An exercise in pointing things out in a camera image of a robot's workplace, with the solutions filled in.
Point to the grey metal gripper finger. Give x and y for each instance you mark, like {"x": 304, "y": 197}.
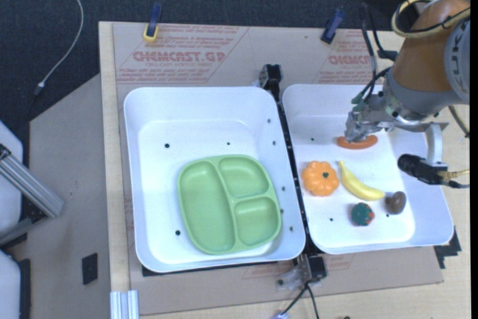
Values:
{"x": 350, "y": 133}
{"x": 363, "y": 133}

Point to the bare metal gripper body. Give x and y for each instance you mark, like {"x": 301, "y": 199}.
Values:
{"x": 375, "y": 116}

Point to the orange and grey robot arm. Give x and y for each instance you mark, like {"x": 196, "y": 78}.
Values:
{"x": 422, "y": 56}

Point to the orange curved sausage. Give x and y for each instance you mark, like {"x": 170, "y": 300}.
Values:
{"x": 369, "y": 143}

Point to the orange pumpkin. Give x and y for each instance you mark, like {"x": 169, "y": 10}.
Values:
{"x": 319, "y": 179}

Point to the yellow banana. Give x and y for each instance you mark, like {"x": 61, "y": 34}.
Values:
{"x": 360, "y": 188}

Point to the thin black rod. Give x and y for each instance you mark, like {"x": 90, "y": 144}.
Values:
{"x": 295, "y": 175}

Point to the brown oval toy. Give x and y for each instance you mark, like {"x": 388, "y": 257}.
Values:
{"x": 396, "y": 202}

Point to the green and orange round toy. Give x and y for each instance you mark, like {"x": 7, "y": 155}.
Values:
{"x": 362, "y": 214}

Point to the white plastic tray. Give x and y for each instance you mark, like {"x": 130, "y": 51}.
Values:
{"x": 373, "y": 239}
{"x": 209, "y": 134}

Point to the brown cardboard board red print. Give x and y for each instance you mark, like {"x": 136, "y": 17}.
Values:
{"x": 239, "y": 48}

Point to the green divided plate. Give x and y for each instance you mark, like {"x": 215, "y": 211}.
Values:
{"x": 209, "y": 205}

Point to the black cylinder on white bracket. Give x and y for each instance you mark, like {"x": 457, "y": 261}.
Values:
{"x": 422, "y": 169}

